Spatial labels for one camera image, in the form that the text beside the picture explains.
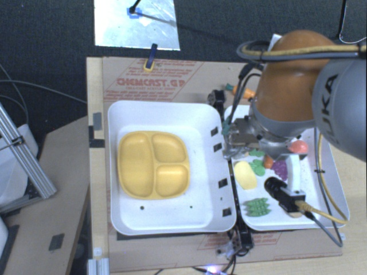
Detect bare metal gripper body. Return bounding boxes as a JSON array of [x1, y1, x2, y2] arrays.
[[228, 117, 294, 160]]

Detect green broccoli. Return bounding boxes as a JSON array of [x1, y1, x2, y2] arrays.
[[248, 159, 266, 178]]

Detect yellow oval toy food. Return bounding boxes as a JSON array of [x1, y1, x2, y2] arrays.
[[233, 160, 258, 191]]

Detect thin black and white rod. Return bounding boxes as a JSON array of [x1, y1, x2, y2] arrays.
[[217, 104, 245, 235]]

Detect orange carrot with green end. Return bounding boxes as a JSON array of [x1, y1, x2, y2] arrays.
[[225, 82, 256, 99]]

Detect purple grapes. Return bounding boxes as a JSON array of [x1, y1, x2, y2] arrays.
[[271, 160, 288, 182]]

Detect red peach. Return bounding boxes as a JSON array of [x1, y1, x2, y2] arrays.
[[287, 139, 309, 155]]

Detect green pea pods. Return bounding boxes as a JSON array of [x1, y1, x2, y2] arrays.
[[243, 197, 273, 218]]

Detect white plastic tray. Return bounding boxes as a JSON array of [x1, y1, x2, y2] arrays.
[[223, 104, 350, 231], [107, 100, 237, 236]]

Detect yellow divided plate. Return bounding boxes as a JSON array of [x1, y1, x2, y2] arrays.
[[116, 130, 191, 201]]

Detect brown cardboard board red print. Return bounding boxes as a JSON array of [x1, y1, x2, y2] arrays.
[[85, 56, 345, 273]]

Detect black block with thin wires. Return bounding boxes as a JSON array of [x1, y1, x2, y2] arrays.
[[228, 228, 255, 258], [207, 89, 228, 107]]

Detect black cylinder on white bracket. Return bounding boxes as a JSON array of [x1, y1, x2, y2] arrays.
[[263, 152, 307, 213]]

